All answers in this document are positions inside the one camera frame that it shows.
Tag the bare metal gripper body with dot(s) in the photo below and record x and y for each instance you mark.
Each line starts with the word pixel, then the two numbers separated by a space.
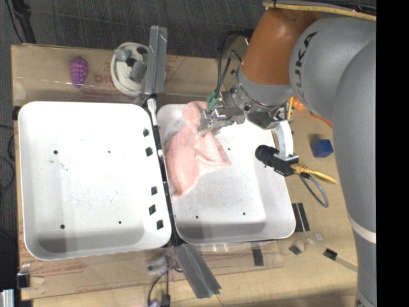
pixel 246 112

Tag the purple grapes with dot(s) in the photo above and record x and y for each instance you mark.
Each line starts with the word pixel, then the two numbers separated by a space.
pixel 79 70

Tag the brown cardboard board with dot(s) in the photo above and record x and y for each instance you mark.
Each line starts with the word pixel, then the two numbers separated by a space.
pixel 48 66

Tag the pink cloth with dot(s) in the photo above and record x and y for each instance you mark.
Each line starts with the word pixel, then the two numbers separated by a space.
pixel 191 158

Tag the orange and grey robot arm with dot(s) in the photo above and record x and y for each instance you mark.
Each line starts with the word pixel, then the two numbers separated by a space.
pixel 338 85

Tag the thin black and white rod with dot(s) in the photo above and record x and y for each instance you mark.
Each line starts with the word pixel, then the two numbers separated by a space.
pixel 163 171

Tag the blue cube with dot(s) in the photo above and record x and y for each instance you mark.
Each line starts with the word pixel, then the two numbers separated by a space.
pixel 322 148

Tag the white plastic tray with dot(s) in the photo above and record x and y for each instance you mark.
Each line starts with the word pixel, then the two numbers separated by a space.
pixel 230 200
pixel 89 184

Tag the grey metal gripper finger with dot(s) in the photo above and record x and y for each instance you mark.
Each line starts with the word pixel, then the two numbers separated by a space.
pixel 205 121
pixel 216 127

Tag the black cylinder on white bracket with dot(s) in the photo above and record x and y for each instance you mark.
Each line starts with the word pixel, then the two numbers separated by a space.
pixel 281 158

